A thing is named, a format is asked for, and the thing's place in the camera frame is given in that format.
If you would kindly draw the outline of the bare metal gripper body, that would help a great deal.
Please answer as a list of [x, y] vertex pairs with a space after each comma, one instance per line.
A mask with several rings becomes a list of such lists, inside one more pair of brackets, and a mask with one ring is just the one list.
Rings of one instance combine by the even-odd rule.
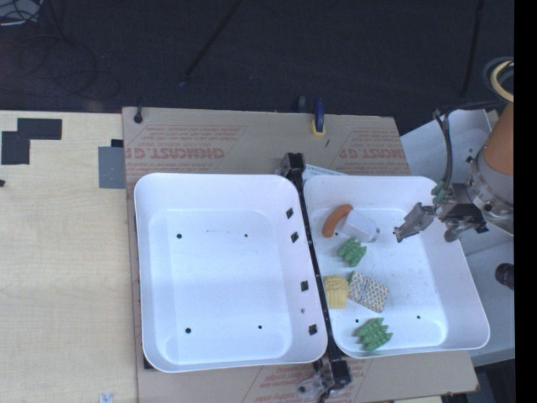
[[507, 235], [514, 234], [513, 204], [476, 181], [437, 187], [435, 215], [445, 225], [466, 224], [466, 231], [472, 230], [477, 234], [487, 233], [493, 228]]

